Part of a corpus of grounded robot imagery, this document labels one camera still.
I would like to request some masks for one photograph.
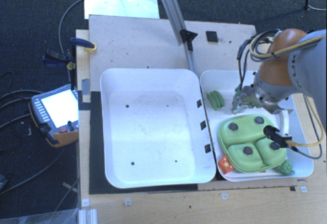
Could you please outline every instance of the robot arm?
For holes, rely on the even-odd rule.
[[[238,103],[252,95],[252,99],[259,99],[266,110],[278,113],[281,110],[278,106],[280,100],[294,93],[303,93],[314,99],[326,131],[325,35],[326,30],[307,34],[297,29],[284,30],[276,35],[268,50],[269,59],[261,64],[253,85],[242,88],[240,95],[236,97]],[[284,55],[274,55],[289,47],[295,49]]]

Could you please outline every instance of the small green object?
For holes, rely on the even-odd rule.
[[[224,107],[225,106],[225,101],[223,99],[223,96],[218,91],[213,91],[213,93],[219,98],[221,106]]]
[[[214,98],[209,93],[206,94],[206,97],[208,98],[208,101],[210,102],[213,109],[218,110],[218,107],[217,107],[217,104],[216,104]]]
[[[293,164],[289,160],[285,160],[281,165],[278,167],[275,167],[274,170],[284,174],[285,176],[293,175],[295,173],[294,170],[292,170]]]
[[[214,101],[216,102],[216,105],[218,108],[221,108],[221,103],[219,98],[214,94],[214,92],[211,92],[210,95],[212,96],[212,98],[214,99]]]

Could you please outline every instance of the wooden table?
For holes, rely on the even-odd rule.
[[[186,22],[186,26],[196,27],[197,23]],[[253,26],[210,24],[217,28],[225,25],[226,33],[218,35],[221,48],[217,51],[221,66],[226,62],[236,64],[229,56],[230,44],[239,45],[240,41],[253,35]],[[237,41],[230,42],[228,31]],[[77,37],[88,39],[89,31],[78,30]],[[78,90],[82,80],[90,78],[90,54],[81,47],[77,48]],[[316,142],[308,112],[301,96],[293,97],[298,116],[308,143]],[[89,102],[88,94],[83,102]],[[327,219],[327,173],[326,140],[324,139],[323,157],[314,161],[314,171],[302,180],[296,178],[272,179],[232,183],[228,181],[210,182],[199,185],[198,191],[166,193],[126,193],[89,195],[89,140],[90,111],[79,111],[79,167],[80,196],[85,207],[98,210],[98,223],[324,223]],[[312,155],[319,153],[318,147],[311,150]],[[131,206],[125,199],[132,200]]]

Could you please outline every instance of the wooden board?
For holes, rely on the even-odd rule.
[[[254,32],[242,34],[242,39]],[[77,37],[88,39],[88,31],[78,31]],[[208,54],[204,59],[212,59],[216,52],[220,59],[211,64],[210,69],[218,69],[219,64],[225,68],[236,69],[234,48],[207,44]],[[81,47],[77,50],[78,89],[81,90],[82,79],[90,78],[89,55]],[[307,141],[315,142],[313,128],[308,112],[300,95],[293,97],[303,132]],[[323,141],[323,157],[314,161],[314,172],[304,180],[285,178],[282,180],[264,180],[255,182],[232,183],[215,181],[199,185],[199,191],[169,193],[126,193],[109,195],[89,195],[89,111],[80,111],[80,196],[89,199],[90,207],[98,209],[98,223],[322,223],[327,219],[327,171],[326,140]],[[318,147],[311,149],[311,154],[318,154]],[[301,192],[305,186],[306,193]],[[124,200],[132,199],[132,205],[126,207]]]
[[[237,70],[239,46],[255,34],[252,25],[186,21],[197,33],[193,40],[197,75],[206,70]],[[178,45],[166,19],[91,15],[90,41],[98,50],[90,55],[91,90],[100,90],[100,76],[110,68],[187,69],[183,45]],[[218,43],[208,42],[206,31],[215,31]],[[250,70],[259,64],[249,62]]]

